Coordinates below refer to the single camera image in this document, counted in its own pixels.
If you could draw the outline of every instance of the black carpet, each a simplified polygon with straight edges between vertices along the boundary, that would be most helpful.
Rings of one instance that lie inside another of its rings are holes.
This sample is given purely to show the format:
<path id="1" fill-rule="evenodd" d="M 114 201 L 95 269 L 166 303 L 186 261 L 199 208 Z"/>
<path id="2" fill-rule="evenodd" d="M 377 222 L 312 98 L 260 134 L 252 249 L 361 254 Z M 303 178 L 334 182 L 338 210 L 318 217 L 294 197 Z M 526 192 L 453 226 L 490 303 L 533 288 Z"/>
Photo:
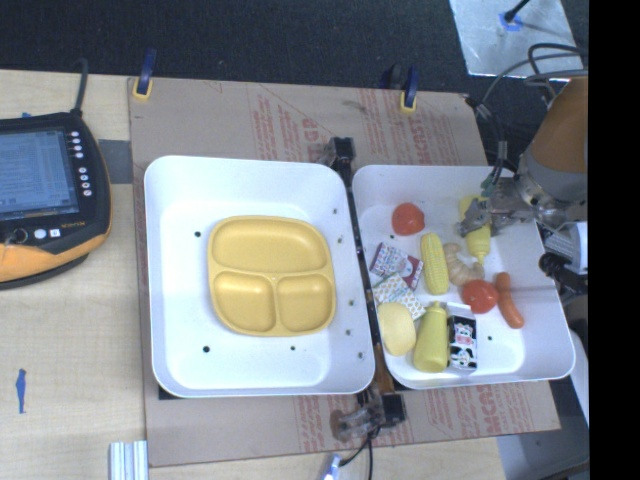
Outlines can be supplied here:
<path id="1" fill-rule="evenodd" d="M 589 0 L 561 2 L 588 49 Z M 420 90 L 481 97 L 492 82 L 467 73 L 449 0 L 0 0 L 0 38 L 0 69 L 71 71 L 86 57 L 91 73 L 136 75 L 153 47 L 164 77 L 378 87 L 397 63 L 415 66 Z M 513 154 L 546 112 L 518 79 L 490 105 Z"/>

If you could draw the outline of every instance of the yellow divided plate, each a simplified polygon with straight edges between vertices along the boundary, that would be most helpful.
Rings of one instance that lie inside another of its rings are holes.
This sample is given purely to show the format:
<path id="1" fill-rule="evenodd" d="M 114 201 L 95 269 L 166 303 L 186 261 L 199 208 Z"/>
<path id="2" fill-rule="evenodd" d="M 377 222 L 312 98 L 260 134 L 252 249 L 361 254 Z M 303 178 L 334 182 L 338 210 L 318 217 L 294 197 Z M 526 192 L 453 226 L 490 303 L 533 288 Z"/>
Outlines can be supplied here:
<path id="1" fill-rule="evenodd" d="M 211 231 L 207 262 L 214 310 L 236 332 L 310 334 L 333 319 L 331 254 L 322 234 L 307 222 L 226 218 Z"/>

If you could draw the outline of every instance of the cow print carton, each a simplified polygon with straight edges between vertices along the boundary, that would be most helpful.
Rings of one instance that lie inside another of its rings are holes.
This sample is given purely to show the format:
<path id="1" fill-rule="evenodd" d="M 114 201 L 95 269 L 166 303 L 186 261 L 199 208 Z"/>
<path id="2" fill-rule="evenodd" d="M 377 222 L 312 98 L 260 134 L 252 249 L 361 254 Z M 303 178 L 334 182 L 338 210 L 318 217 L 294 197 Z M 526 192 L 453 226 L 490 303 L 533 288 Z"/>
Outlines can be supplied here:
<path id="1" fill-rule="evenodd" d="M 476 319 L 466 304 L 447 303 L 449 312 L 449 366 L 456 372 L 478 368 Z"/>

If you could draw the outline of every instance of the cardboard sheet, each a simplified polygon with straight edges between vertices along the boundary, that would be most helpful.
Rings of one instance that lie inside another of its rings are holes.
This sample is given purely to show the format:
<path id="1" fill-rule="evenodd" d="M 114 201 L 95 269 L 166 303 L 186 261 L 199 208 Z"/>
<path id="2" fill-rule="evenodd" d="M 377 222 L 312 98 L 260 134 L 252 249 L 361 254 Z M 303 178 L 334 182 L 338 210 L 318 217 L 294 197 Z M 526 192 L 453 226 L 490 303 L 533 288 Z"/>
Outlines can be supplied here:
<path id="1" fill-rule="evenodd" d="M 129 80 L 129 94 L 133 80 Z M 197 155 L 316 161 L 333 136 L 352 137 L 354 168 L 368 164 L 486 165 L 462 95 L 205 80 L 155 79 L 151 97 L 129 96 L 134 211 L 143 344 L 145 417 L 152 467 L 354 449 L 331 433 L 336 411 L 355 396 L 176 399 L 151 369 L 144 171 L 154 159 Z M 403 391 L 407 420 L 374 446 L 395 446 L 554 430 L 548 382 Z"/>

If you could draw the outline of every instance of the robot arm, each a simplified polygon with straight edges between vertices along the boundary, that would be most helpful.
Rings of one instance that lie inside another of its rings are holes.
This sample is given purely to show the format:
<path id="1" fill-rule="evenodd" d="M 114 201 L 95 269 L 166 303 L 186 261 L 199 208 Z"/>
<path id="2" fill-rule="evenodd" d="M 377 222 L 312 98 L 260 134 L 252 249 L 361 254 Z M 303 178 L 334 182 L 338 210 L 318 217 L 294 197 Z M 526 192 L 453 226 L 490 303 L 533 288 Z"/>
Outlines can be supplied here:
<path id="1" fill-rule="evenodd" d="M 517 172 L 497 179 L 486 200 L 469 206 L 458 224 L 459 234 L 487 222 L 497 234 L 504 226 L 535 220 L 547 251 L 540 268 L 571 285 L 574 294 L 585 293 L 587 226 L 569 214 L 587 200 L 587 134 L 588 77 L 580 76 L 553 100 Z"/>

